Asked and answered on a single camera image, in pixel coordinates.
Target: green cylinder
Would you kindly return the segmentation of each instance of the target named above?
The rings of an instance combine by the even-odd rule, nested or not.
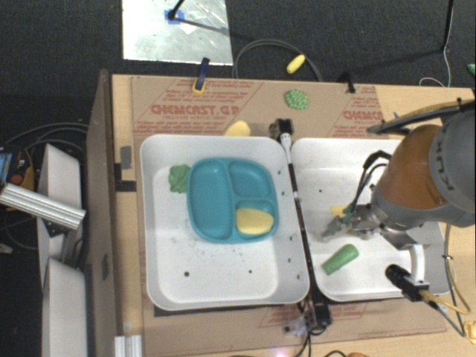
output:
[[[353,261],[358,257],[358,250],[354,245],[347,244],[340,248],[334,255],[332,255],[326,262],[322,263],[321,267],[326,274],[331,275],[340,267],[345,266],[348,262]]]

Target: blue plate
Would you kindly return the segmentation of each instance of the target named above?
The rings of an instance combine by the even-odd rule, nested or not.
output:
[[[268,171],[241,158],[206,158],[195,163],[187,180],[187,208],[195,232],[211,242],[254,242],[277,228],[276,193]],[[244,234],[236,227],[236,210],[251,208],[274,218],[266,234]]]

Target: multimeter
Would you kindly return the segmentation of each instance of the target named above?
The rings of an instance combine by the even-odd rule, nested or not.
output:
[[[33,166],[26,150],[12,144],[0,144],[0,183],[2,182],[34,189]]]

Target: black floor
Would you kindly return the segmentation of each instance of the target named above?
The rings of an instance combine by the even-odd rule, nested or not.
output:
[[[475,1],[454,3],[447,55],[456,87],[475,85],[466,70],[475,62]],[[440,50],[448,0],[226,3],[234,56],[251,40],[282,39],[303,50],[325,81],[347,71],[355,83],[418,85],[422,77],[448,82]],[[196,65],[123,60],[121,30],[121,0],[0,0],[0,143],[47,123],[88,123],[101,68],[111,73],[196,74]],[[287,75],[288,61],[287,51],[260,48],[243,58],[240,76],[314,80],[307,68]],[[209,75],[229,77],[231,68],[211,67]],[[34,137],[18,144],[25,147],[31,141]],[[11,232],[23,243],[35,243],[31,224]],[[3,229],[0,242],[13,244]],[[32,251],[15,247],[12,255],[0,254],[2,356],[40,354],[37,271]]]

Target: white tray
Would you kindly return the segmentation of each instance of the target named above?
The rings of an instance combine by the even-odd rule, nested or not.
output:
[[[309,275],[281,145],[269,138],[154,135],[141,147],[147,290],[166,310],[297,303],[309,291]],[[187,197],[171,193],[169,169],[203,158],[256,161],[276,189],[279,225],[253,243],[216,244],[190,225]]]
[[[303,208],[304,222],[312,252],[315,276],[321,291],[336,301],[399,298],[401,292],[385,276],[385,269],[395,263],[411,270],[409,251],[398,251],[376,234],[368,240],[342,235],[329,242],[319,242],[321,234],[332,220],[330,208],[347,205],[356,194],[362,165],[367,156],[380,149],[393,153],[399,141],[357,139],[300,139],[292,147],[297,188]],[[375,171],[372,183],[379,180],[384,168]],[[370,189],[361,194],[359,204],[370,201]],[[427,222],[409,233],[425,247],[425,279],[435,293],[448,291],[441,274],[444,271],[443,235],[436,222]],[[357,247],[359,257],[331,275],[321,264],[343,245]]]

